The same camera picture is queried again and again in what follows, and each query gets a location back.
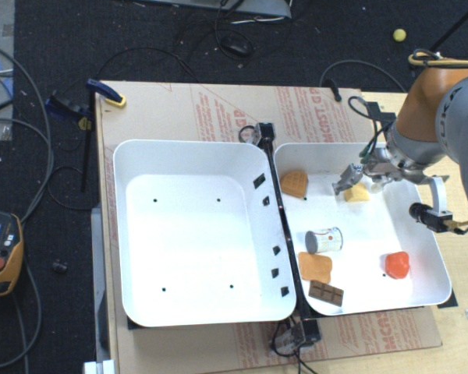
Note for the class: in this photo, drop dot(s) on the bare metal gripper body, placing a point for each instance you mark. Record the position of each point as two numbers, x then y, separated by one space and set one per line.
390 166

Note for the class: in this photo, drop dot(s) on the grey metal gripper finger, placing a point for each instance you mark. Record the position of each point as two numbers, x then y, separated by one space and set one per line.
378 185
349 177

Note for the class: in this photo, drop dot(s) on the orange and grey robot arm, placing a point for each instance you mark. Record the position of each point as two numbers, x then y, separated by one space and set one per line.
425 107

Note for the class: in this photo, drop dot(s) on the yellow toy cheese wedge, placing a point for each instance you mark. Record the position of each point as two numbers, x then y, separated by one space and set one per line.
357 194

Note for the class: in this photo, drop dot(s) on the white plastic tray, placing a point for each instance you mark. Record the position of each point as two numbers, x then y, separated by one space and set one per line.
187 244
366 224

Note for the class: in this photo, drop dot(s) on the orange toy waffle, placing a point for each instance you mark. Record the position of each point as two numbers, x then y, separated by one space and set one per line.
294 184

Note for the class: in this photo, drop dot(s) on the white can with grey lid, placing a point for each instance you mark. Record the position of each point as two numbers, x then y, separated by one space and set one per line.
327 240

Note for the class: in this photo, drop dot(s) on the thin black rod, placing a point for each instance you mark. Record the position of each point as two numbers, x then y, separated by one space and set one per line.
284 216

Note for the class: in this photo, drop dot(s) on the orange toy toast slice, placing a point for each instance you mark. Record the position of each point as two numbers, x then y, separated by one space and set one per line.
315 267

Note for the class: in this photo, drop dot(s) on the brown toy chocolate bar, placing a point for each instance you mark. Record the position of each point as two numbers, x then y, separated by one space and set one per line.
326 293

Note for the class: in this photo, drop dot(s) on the yellow-green ball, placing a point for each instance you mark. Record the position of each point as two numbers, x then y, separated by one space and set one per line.
399 34

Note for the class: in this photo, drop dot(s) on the brown cardboard board red print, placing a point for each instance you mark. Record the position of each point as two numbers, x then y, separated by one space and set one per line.
203 111

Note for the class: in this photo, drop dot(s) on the black computer mouse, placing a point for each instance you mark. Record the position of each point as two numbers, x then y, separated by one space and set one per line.
237 46

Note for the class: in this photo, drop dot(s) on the black cylinder on white bracket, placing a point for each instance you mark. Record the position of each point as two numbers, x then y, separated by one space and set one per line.
429 214

